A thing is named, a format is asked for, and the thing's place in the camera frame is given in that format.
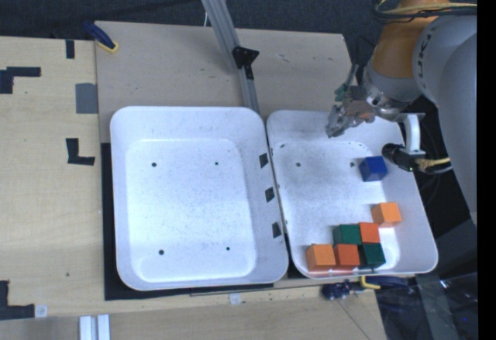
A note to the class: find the white plastic tray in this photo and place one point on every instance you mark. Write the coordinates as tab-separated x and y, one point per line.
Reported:
321	195
193	207

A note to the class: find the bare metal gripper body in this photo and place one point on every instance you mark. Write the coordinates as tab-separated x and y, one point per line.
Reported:
362	108

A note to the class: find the pale wood board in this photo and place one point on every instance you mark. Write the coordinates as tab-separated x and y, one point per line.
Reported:
174	67

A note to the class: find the green cube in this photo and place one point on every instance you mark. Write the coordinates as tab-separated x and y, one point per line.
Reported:
348	234
373	254

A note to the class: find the orange cube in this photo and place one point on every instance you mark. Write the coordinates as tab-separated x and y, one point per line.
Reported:
320	257
369	232
387	213
346	255

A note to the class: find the black cylinder on white bracket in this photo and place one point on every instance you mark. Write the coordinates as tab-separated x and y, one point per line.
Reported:
403	154

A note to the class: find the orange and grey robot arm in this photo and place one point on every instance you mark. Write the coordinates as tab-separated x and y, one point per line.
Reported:
445	59

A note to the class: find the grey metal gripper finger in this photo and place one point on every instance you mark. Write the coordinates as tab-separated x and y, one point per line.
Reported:
342	124
331	124

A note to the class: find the blue cube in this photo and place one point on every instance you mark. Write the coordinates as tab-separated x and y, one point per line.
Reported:
373	169

